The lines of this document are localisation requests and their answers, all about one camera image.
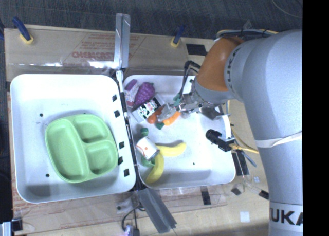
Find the kuka logo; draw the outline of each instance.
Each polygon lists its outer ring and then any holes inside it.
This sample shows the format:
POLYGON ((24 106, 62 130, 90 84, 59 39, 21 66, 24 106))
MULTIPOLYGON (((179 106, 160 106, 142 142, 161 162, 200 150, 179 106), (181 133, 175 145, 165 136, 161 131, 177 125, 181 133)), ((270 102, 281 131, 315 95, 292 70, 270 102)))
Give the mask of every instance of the kuka logo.
POLYGON ((227 66, 227 74, 228 74, 228 78, 227 78, 227 81, 228 81, 228 86, 231 88, 231 90, 235 93, 234 89, 233 89, 233 85, 232 85, 232 82, 231 82, 231 64, 232 62, 234 61, 234 58, 235 58, 235 55, 236 53, 240 50, 241 48, 237 48, 233 54, 232 54, 232 57, 228 60, 228 66, 227 66))
POLYGON ((292 220, 294 211, 285 211, 283 209, 269 209, 269 219, 272 222, 300 226, 303 224, 303 212, 300 212, 297 220, 292 220))

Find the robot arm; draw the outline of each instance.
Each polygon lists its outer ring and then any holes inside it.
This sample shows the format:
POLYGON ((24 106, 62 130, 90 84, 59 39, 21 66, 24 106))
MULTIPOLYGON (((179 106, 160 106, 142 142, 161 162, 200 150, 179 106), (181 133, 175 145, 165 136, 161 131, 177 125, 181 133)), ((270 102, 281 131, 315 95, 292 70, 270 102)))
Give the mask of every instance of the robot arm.
POLYGON ((219 39, 176 108, 217 119, 230 99, 244 103, 265 169, 269 235, 303 235, 302 31, 219 39))

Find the gray floor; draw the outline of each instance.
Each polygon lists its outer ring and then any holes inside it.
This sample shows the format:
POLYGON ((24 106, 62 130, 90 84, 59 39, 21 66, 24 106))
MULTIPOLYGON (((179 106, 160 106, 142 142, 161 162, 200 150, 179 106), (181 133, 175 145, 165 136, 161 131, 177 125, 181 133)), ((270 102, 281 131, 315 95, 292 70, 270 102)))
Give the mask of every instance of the gray floor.
MULTIPOLYGON (((297 17, 302 7, 296 0, 0 0, 0 8, 0 19, 10 28, 17 16, 26 24, 114 30, 115 14, 120 12, 131 16, 134 33, 172 35, 184 24, 183 36, 204 39, 214 38, 222 29, 241 29, 248 20, 253 28, 274 31, 301 29, 303 24, 297 17)), ((0 173, 9 177, 6 103, 5 53, 0 41, 0 173)))

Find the plastic wrap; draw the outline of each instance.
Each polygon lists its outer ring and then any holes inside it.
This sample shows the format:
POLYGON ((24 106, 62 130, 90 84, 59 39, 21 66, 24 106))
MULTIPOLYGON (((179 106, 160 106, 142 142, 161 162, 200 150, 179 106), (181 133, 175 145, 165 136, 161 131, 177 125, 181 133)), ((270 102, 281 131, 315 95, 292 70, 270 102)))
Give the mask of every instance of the plastic wrap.
MULTIPOLYGON (((5 28, 7 81, 19 74, 111 75, 120 65, 115 31, 25 26, 34 38, 29 45, 20 38, 19 30, 5 28)), ((127 72, 181 72, 186 47, 173 48, 168 39, 131 33, 127 72)))

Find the blue clamp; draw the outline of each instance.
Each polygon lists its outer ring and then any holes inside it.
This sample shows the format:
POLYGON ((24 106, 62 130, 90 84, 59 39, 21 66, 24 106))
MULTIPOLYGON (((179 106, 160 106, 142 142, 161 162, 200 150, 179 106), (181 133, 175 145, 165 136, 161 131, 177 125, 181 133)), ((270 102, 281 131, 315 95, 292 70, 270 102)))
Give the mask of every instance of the blue clamp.
POLYGON ((20 38, 23 40, 26 44, 31 44, 33 42, 33 37, 30 35, 28 30, 26 29, 24 23, 17 17, 14 16, 12 19, 14 25, 19 29, 20 31, 20 38))
POLYGON ((175 31, 175 35, 174 37, 171 39, 170 45, 177 48, 179 41, 180 41, 180 37, 183 34, 185 29, 185 25, 181 25, 179 28, 176 29, 175 31))

